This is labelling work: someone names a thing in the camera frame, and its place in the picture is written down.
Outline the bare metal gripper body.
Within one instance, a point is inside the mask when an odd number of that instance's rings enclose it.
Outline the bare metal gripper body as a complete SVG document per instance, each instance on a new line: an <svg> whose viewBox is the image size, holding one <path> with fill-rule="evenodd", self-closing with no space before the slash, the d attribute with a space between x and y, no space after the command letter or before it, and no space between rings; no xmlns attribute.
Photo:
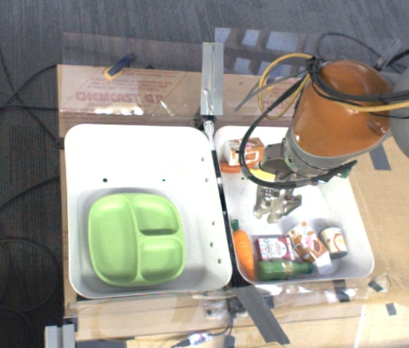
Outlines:
<svg viewBox="0 0 409 348"><path fill-rule="evenodd" d="M301 186L297 180L299 160L286 141L267 145L259 166L263 172L274 175L271 181L261 178L260 186L268 189L295 189Z"/></svg>

